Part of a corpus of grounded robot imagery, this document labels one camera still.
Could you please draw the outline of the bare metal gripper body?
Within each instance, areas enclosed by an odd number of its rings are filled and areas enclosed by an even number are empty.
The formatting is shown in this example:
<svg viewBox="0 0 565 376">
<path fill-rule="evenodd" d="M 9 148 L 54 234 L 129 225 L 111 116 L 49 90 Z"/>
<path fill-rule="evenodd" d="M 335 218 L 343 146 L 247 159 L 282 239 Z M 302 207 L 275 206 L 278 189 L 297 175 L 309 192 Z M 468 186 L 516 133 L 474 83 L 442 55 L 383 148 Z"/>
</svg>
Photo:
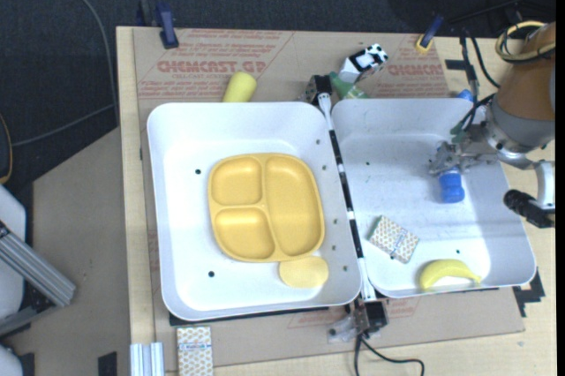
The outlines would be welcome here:
<svg viewBox="0 0 565 376">
<path fill-rule="evenodd" d="M 471 166 L 478 164 L 506 163 L 518 169 L 532 169 L 535 162 L 524 153 L 508 149 L 505 141 L 488 138 L 481 130 L 462 132 L 449 141 L 441 142 L 439 158 L 445 161 L 445 169 L 458 169 L 458 160 L 471 158 Z"/>
</svg>

